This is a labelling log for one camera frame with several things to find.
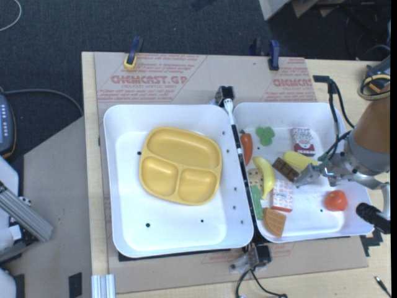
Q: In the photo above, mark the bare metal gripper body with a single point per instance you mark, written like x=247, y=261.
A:
x=341, y=167

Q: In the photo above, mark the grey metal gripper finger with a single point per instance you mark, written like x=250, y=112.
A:
x=307, y=175
x=332, y=178

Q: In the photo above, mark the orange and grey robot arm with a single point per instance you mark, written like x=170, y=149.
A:
x=372, y=126

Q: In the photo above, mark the yellow corn cob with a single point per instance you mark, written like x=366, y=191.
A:
x=297, y=160

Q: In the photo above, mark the orange tomato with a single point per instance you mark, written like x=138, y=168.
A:
x=336, y=200

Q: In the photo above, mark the brown chocolate bar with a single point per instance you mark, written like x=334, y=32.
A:
x=285, y=169

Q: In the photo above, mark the orange and white carton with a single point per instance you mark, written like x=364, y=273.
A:
x=282, y=195

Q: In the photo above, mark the white and red carton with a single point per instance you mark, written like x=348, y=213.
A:
x=302, y=140

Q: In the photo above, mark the yellow banana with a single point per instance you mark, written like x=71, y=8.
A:
x=268, y=174

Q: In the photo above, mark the white plastic tray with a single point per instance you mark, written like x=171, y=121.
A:
x=310, y=222
x=173, y=228

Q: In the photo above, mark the beige biscuit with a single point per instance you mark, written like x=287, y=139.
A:
x=255, y=176

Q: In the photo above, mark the brown waffle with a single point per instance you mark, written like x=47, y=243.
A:
x=274, y=221

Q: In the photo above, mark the green pea pod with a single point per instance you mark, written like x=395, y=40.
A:
x=256, y=202

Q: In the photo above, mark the green broccoli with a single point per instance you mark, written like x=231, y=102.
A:
x=265, y=135

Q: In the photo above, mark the orange carrot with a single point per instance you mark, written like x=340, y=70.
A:
x=247, y=146

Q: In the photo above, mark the thin black and white rod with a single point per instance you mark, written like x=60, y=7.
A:
x=229, y=110

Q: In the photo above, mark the black pen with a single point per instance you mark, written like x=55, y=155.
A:
x=382, y=286

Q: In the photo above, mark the yellow divided plate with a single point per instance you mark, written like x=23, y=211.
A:
x=180, y=163

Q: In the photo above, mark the brown cardboard board red print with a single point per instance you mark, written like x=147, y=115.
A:
x=186, y=76

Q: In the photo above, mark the black cylinder on white bracket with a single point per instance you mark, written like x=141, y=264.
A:
x=370, y=213

